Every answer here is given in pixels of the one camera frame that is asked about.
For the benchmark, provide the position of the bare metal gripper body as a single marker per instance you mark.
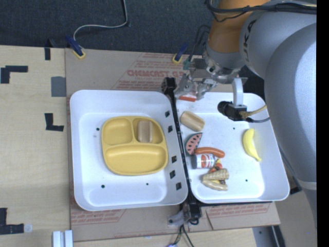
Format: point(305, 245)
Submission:
point(205, 72)

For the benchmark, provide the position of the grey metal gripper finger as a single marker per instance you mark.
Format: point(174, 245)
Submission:
point(201, 90)
point(183, 85)

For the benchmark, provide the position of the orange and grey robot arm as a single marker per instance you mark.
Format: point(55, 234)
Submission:
point(288, 60)

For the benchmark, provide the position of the orange and white packet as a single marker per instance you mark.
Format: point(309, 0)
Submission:
point(187, 98)

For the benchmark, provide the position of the tan hot dog bun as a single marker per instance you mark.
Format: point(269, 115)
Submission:
point(192, 121)

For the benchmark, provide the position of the thin black rod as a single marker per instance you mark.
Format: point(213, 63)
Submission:
point(180, 135)

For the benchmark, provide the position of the red watermelon slice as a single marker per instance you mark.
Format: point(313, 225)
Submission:
point(192, 143)

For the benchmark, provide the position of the tan bread slice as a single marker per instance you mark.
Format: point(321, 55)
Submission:
point(144, 131)

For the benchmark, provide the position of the red sausage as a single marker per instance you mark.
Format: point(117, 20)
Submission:
point(209, 151)

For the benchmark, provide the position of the small bottle with red label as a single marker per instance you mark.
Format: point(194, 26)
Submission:
point(204, 161)

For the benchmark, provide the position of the yellow banana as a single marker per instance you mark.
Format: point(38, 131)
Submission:
point(248, 144)

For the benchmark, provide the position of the red and yellow toy food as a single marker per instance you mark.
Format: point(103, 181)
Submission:
point(217, 165)

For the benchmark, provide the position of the brown cardboard board red print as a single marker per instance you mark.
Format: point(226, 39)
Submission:
point(102, 68)

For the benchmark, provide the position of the yellow divided plate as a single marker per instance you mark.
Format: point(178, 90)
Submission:
point(133, 158)

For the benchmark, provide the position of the beige bread roll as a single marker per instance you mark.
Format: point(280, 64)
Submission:
point(216, 186)

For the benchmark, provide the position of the white plastic tray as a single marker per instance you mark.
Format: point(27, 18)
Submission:
point(84, 148)
point(236, 184)

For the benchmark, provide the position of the black cylinder on white bracket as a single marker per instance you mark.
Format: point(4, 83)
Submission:
point(232, 110)

